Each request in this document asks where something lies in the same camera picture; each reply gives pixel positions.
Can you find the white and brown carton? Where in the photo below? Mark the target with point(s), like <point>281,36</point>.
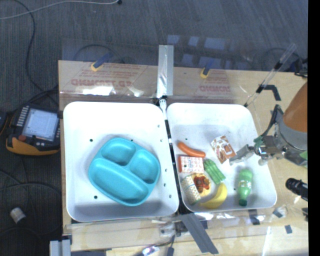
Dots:
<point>222,148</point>

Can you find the white plastic tray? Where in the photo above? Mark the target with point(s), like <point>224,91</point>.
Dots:
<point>215,120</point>
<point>80,125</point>

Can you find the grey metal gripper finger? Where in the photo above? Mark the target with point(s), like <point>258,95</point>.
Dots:
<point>242,153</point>

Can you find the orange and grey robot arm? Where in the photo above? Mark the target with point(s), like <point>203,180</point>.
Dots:
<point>296,112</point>

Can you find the yellow banana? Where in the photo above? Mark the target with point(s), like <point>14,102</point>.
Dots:
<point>220,197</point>

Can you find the green asparagus bundle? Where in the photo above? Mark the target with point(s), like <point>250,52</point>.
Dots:
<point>214,171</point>

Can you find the orange sausage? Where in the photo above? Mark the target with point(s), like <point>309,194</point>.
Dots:
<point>190,150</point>

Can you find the black cylinder on white bracket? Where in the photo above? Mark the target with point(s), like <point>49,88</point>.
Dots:
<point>297,186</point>

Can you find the pizza slice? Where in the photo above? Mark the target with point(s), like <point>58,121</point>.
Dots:
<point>202,183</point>

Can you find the brown cardboard board red print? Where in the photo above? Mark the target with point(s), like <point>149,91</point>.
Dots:
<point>117,80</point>

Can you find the orange and white carton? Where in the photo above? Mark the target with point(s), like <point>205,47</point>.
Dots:
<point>191,164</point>

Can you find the green plastic bottle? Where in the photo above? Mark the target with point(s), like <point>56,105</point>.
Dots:
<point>244,185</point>

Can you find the white patterned packet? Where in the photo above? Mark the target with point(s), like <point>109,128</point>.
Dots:
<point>191,191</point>

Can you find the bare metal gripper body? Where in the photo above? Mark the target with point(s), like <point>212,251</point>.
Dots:
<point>271,148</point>

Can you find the blue divided plate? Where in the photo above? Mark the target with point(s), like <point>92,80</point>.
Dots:
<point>120,175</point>

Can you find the small grey metal cylinder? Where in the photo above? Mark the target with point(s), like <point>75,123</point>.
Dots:
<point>17,215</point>

